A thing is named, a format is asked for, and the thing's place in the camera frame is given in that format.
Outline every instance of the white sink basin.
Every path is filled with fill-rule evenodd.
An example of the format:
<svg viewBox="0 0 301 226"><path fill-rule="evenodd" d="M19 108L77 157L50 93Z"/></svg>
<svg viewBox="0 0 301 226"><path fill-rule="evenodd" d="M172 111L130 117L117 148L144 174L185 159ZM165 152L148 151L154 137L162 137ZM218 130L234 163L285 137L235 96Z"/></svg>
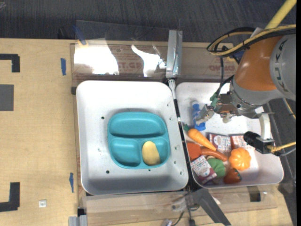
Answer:
<svg viewBox="0 0 301 226"><path fill-rule="evenodd" d="M179 105L181 120L189 126L192 122L192 102L199 101L200 108L205 104L210 104L210 97L219 87L219 83L196 83L185 82L180 83L176 88L176 96ZM226 93L229 90L229 84L223 86L221 93ZM256 109L258 113L263 112L263 108ZM223 123L220 115L215 114L210 120L206 122L206 129L202 131L203 134L208 133L233 135L244 134L247 131L252 131L261 134L261 127L259 119L249 119L244 116L235 116L228 123ZM184 133L186 141L191 141L187 133ZM280 158L272 154L261 154L254 148L249 150L252 157L251 166L249 169L241 171L242 180L236 184L206 184L203 185L195 173L193 173L194 180L204 188L225 188L238 186L255 186L266 184L277 184L281 182L284 176L283 167Z"/></svg>
<svg viewBox="0 0 301 226"><path fill-rule="evenodd" d="M174 101L160 82L85 81L76 90L81 182L92 194L177 191L188 183ZM149 112L166 124L170 155L153 168L121 167L111 157L107 129L110 118L121 112Z"/></svg>

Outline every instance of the potato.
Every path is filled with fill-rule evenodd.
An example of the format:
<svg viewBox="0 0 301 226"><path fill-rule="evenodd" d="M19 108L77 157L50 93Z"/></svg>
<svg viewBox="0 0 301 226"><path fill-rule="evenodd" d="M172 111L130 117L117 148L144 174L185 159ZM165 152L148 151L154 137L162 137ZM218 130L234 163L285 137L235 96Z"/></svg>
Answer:
<svg viewBox="0 0 301 226"><path fill-rule="evenodd" d="M146 165L154 166L161 163L156 144L147 141L142 146L142 158Z"/></svg>

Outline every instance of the teal plate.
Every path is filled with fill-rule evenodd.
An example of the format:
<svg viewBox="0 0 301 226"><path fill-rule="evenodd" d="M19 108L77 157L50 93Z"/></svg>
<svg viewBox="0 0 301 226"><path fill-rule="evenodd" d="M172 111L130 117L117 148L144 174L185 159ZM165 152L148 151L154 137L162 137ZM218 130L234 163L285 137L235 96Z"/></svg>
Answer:
<svg viewBox="0 0 301 226"><path fill-rule="evenodd" d="M159 165L144 163L142 146L147 141L155 143L161 160ZM108 123L108 144L113 161L129 169L159 167L170 154L166 124L161 117L148 112L123 112L112 116Z"/></svg>

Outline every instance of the toy pumpkin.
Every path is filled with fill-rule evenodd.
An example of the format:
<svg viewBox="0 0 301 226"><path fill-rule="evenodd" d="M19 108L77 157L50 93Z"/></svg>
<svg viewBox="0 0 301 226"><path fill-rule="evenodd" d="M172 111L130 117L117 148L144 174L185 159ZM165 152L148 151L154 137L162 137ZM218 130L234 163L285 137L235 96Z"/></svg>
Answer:
<svg viewBox="0 0 301 226"><path fill-rule="evenodd" d="M243 171L250 167L251 156L249 152L239 147L231 151L231 156L229 157L229 162L231 167Z"/></svg>

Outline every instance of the carrot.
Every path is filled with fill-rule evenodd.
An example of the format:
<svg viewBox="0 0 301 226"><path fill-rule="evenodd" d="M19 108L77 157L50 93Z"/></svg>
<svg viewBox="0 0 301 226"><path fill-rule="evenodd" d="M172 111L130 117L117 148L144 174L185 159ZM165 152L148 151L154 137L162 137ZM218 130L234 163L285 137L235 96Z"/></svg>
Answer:
<svg viewBox="0 0 301 226"><path fill-rule="evenodd" d="M214 156L215 158L217 159L220 159L222 161L227 161L228 157L219 152L219 151L213 151L209 148L206 148L206 147L200 147L200 155L204 155L204 156Z"/></svg>
<svg viewBox="0 0 301 226"><path fill-rule="evenodd" d="M197 143L216 151L216 148L212 143L197 129L192 128L188 130L188 136Z"/></svg>

